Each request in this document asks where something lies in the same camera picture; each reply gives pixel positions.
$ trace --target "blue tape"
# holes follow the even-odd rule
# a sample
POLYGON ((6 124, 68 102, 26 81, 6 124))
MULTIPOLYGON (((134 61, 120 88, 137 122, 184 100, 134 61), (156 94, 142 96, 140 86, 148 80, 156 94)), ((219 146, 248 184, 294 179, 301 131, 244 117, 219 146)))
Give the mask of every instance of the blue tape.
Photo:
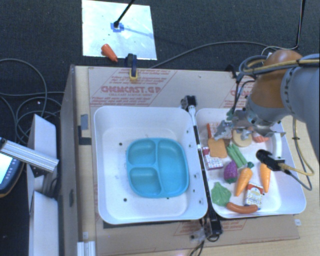
POLYGON ((125 30, 125 27, 124 27, 124 25, 123 25, 121 22, 119 23, 118 28, 115 28, 115 26, 114 26, 113 23, 110 23, 110 27, 111 27, 112 31, 113 31, 113 32, 116 32, 116 33, 125 30))

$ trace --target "device screen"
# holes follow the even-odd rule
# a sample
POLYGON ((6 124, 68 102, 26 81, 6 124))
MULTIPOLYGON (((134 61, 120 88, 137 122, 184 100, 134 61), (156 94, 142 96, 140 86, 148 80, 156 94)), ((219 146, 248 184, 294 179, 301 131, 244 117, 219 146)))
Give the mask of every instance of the device screen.
POLYGON ((4 180, 12 159, 11 156, 0 153, 0 184, 4 180))

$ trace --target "blue clamp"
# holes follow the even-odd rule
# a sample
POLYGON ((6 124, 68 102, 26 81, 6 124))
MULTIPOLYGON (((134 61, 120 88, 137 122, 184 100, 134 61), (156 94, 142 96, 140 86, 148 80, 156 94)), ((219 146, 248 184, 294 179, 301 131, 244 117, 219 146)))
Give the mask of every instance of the blue clamp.
POLYGON ((129 53, 127 57, 124 59, 124 66, 126 68, 131 67, 129 71, 129 77, 131 81, 138 79, 138 71, 137 71, 137 55, 129 53))

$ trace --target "black floor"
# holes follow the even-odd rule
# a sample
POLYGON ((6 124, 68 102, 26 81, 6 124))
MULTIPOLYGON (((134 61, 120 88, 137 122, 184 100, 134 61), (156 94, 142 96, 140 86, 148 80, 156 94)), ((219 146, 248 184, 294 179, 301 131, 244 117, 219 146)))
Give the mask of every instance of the black floor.
MULTIPOLYGON (((127 1, 110 1, 128 3, 127 1)), ((300 0, 136 0, 150 5, 158 61, 138 61, 148 68, 200 45, 224 41, 259 42, 292 48, 296 44, 300 0)), ((305 4, 298 51, 319 53, 320 1, 305 4)), ((170 61, 160 68, 224 70, 236 67, 245 58, 261 54, 263 46, 245 43, 208 46, 170 61)), ((36 67, 43 75, 48 92, 65 88, 69 66, 118 66, 98 57, 82 56, 81 0, 0 0, 0 93, 27 94, 44 91, 39 75, 23 63, 2 61, 16 58, 36 67)), ((51 94, 61 102, 61 94, 51 94)), ((7 107, 16 112, 30 97, 0 98, 0 137, 17 140, 15 121, 7 107)), ((26 103, 21 110, 41 111, 41 98, 26 103)), ((47 111, 59 106, 48 102, 47 111)), ((20 122, 28 129, 32 116, 20 122)), ((26 175, 23 173, 11 194, 0 198, 0 255, 28 254, 29 215, 26 175)))

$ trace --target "orange marker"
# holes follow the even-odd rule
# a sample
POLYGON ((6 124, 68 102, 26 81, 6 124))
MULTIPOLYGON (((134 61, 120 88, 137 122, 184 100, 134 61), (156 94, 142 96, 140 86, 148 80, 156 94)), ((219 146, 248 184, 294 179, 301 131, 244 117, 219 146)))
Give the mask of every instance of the orange marker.
POLYGON ((107 56, 110 60, 112 60, 113 62, 118 62, 118 57, 115 54, 115 52, 111 49, 109 44, 104 44, 101 47, 101 51, 103 53, 104 56, 107 56))

